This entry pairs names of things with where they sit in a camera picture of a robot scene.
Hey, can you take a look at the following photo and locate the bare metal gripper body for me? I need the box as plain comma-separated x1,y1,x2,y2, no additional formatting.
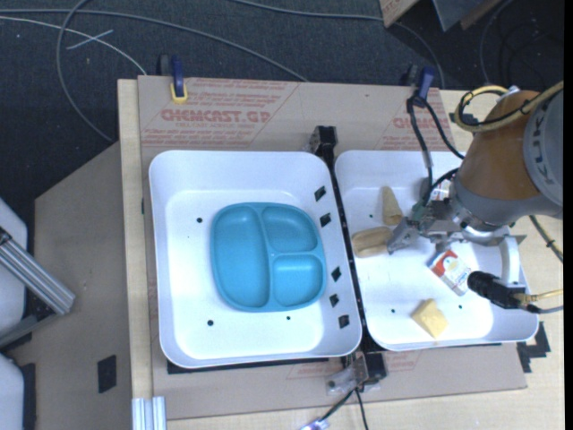
414,198,509,246

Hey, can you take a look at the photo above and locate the tan toy bread roll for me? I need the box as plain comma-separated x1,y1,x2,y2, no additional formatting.
350,226,393,259

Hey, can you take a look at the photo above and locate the white plastic tray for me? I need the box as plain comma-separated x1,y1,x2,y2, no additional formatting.
334,150,540,352
148,150,363,369

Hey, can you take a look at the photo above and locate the yellow toy cheese wedge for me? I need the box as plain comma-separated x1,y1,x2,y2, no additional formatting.
411,297,449,340

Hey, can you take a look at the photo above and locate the white and red carton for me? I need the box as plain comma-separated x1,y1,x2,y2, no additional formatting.
426,249,473,297

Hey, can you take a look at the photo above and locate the brown cardboard board red print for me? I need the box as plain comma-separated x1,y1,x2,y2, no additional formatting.
136,74,528,420

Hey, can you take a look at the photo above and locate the black cylinder on white bracket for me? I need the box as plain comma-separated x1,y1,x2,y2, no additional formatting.
466,235,528,309

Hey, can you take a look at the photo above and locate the tan toy cone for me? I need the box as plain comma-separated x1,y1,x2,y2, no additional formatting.
381,185,405,227

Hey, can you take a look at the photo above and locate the blue divided plate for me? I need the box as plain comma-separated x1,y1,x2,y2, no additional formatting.
210,202,327,314

